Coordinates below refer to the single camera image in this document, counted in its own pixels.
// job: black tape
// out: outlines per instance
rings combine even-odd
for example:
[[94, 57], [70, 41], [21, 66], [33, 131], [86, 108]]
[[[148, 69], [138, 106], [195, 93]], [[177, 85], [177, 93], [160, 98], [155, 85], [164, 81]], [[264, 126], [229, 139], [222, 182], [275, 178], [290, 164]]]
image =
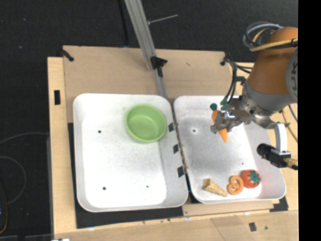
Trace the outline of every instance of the black tape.
[[185, 174], [183, 166], [177, 168], [177, 172], [179, 174], [179, 178], [182, 177]]
[[174, 124], [171, 123], [171, 124], [169, 124], [169, 132], [171, 132], [171, 131], [173, 131], [173, 130], [174, 130]]
[[256, 225], [255, 225], [255, 223], [254, 223], [254, 222], [249, 223], [249, 226], [250, 226], [250, 230], [251, 230], [251, 232], [253, 232], [253, 231], [256, 231], [256, 230], [257, 230], [257, 229], [256, 229]]
[[179, 151], [179, 144], [176, 144], [173, 146], [173, 151], [174, 151], [174, 154]]
[[59, 105], [61, 103], [60, 90], [54, 90], [54, 95], [55, 95], [55, 105]]
[[286, 201], [285, 196], [279, 199], [279, 203], [273, 205], [273, 209], [270, 209], [270, 212], [275, 212], [275, 211], [288, 211], [288, 204]]

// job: black clip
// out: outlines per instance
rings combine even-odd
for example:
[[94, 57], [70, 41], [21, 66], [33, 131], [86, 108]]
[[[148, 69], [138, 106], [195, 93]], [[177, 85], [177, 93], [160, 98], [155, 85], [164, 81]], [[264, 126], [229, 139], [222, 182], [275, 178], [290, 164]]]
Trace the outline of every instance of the black clip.
[[150, 59], [152, 68], [155, 70], [157, 69], [157, 73], [159, 75], [159, 77], [163, 76], [163, 72], [162, 72], [162, 67], [168, 62], [168, 60], [156, 57], [156, 56], [152, 56]]
[[223, 61], [220, 63], [222, 66], [225, 65], [225, 63], [230, 63], [233, 61], [233, 58], [230, 54], [230, 52], [224, 52], [225, 53], [225, 57], [223, 58]]
[[246, 81], [246, 78], [243, 77], [243, 76], [236, 76], [236, 81], [237, 81], [237, 82], [240, 82], [241, 85], [243, 86], [244, 83], [245, 83], [245, 81]]
[[74, 57], [72, 57], [66, 50], [60, 48], [58, 51], [57, 51], [57, 56], [59, 57], [64, 57], [66, 56], [66, 58], [69, 60], [69, 61], [73, 61], [74, 60]]

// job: green bowl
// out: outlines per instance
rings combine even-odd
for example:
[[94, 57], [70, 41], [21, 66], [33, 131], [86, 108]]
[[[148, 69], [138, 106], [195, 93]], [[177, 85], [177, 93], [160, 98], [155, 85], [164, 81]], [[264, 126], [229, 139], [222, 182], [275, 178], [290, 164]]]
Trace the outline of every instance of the green bowl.
[[137, 142], [151, 143], [161, 139], [167, 129], [164, 114], [149, 104], [137, 104], [126, 113], [128, 134]]

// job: wooden table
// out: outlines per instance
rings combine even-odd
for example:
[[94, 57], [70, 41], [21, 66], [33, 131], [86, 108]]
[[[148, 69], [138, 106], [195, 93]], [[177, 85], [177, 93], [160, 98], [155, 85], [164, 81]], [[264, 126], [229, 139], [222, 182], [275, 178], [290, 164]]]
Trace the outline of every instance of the wooden table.
[[[71, 240], [265, 240], [298, 238], [298, 175], [282, 169], [289, 211], [270, 212], [279, 201], [183, 205], [184, 216], [77, 229], [69, 134], [73, 99], [86, 92], [157, 94], [153, 72], [146, 69], [140, 49], [64, 46], [70, 56], [48, 58], [50, 109], [50, 174], [55, 238]], [[164, 83], [170, 101], [181, 95], [225, 95], [231, 81], [223, 52], [157, 50], [168, 60]], [[294, 132], [296, 122], [286, 111]], [[282, 115], [274, 116], [283, 122]], [[288, 149], [297, 159], [297, 143], [288, 135]], [[270, 133], [272, 143], [274, 133]], [[254, 222], [257, 231], [250, 231]]]

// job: white tray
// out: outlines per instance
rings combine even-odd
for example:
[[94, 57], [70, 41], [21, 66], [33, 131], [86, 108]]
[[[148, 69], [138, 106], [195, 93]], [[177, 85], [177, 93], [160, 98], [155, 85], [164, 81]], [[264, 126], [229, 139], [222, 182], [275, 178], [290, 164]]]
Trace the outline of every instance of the white tray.
[[82, 94], [74, 100], [77, 197], [92, 212], [178, 207], [188, 197], [175, 128], [140, 144], [127, 134], [129, 108], [147, 103], [173, 126], [170, 103], [157, 95]]
[[[280, 169], [256, 152], [259, 144], [271, 144], [267, 130], [255, 123], [241, 124], [228, 133], [228, 143], [211, 132], [210, 105], [220, 106], [222, 99], [223, 96], [181, 96], [174, 102], [191, 192], [207, 204], [282, 198], [286, 185]], [[259, 172], [262, 182], [258, 187], [244, 188], [240, 194], [227, 197], [202, 189], [204, 180], [211, 178], [226, 190], [229, 178], [247, 169]]]

